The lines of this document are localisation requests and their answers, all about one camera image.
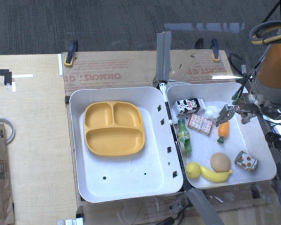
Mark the orange carrot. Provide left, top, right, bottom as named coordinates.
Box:
left=216, top=121, right=230, bottom=144

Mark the brown paper bag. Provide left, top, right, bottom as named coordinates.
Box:
left=0, top=123, right=16, bottom=225

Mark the black cylinder on white bracket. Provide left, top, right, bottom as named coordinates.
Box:
left=263, top=116, right=281, bottom=156

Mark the tan round bread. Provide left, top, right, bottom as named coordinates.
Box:
left=209, top=151, right=232, bottom=174

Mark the cow print milk carton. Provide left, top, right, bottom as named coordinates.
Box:
left=175, top=97, right=206, bottom=118

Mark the green plastic bottle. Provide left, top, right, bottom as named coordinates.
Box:
left=175, top=118, right=193, bottom=155

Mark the yellow divided plate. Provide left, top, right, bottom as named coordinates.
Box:
left=81, top=99, right=147, bottom=159

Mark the orange and white packet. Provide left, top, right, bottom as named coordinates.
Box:
left=186, top=112, right=214, bottom=137

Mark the brown cardboard board red print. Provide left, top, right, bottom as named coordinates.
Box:
left=61, top=41, right=280, bottom=225

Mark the yellow banana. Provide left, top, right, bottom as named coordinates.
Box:
left=199, top=163, right=234, bottom=184

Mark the white crumpled wrapper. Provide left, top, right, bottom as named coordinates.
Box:
left=204, top=104, right=221, bottom=120

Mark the white carton orange fruit print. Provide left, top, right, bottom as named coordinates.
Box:
left=234, top=149, right=259, bottom=173

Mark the white plastic tray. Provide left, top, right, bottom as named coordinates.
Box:
left=165, top=79, right=278, bottom=192
left=68, top=84, right=185, bottom=205

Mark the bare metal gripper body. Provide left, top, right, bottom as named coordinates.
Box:
left=233, top=93, right=281, bottom=125

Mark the yellow lemon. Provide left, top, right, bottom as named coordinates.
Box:
left=185, top=162, right=202, bottom=180

